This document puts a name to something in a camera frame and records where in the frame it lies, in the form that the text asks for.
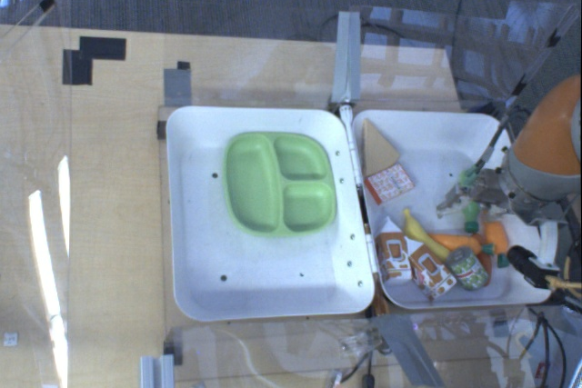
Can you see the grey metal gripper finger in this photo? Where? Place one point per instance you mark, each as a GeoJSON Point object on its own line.
{"type": "Point", "coordinates": [457, 192]}
{"type": "Point", "coordinates": [450, 208]}

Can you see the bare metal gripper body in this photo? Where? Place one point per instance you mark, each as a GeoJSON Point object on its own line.
{"type": "Point", "coordinates": [493, 191]}

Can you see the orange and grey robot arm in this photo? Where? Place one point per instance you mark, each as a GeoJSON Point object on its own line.
{"type": "Point", "coordinates": [548, 136]}

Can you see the small green toy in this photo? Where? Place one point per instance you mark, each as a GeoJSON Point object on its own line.
{"type": "Point", "coordinates": [472, 218]}

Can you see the orange carrot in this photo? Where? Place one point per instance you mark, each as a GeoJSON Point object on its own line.
{"type": "Point", "coordinates": [495, 236]}
{"type": "Point", "coordinates": [457, 241]}

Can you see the yellow banana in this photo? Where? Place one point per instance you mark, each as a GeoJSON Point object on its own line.
{"type": "Point", "coordinates": [420, 236]}

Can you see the white plastic tray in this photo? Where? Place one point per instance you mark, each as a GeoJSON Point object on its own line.
{"type": "Point", "coordinates": [436, 150]}
{"type": "Point", "coordinates": [254, 268]}

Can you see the green can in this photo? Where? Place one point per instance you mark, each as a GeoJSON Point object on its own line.
{"type": "Point", "coordinates": [467, 269]}

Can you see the orange and white packet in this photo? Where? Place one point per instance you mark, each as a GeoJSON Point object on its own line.
{"type": "Point", "coordinates": [390, 184]}

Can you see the orange and white carton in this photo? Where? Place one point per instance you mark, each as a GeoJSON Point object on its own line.
{"type": "Point", "coordinates": [393, 252]}
{"type": "Point", "coordinates": [429, 270]}

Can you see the green divided plate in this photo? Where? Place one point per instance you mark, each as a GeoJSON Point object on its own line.
{"type": "Point", "coordinates": [254, 186]}

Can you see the black cylinder on white bracket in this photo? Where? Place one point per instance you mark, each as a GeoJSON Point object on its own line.
{"type": "Point", "coordinates": [529, 263]}

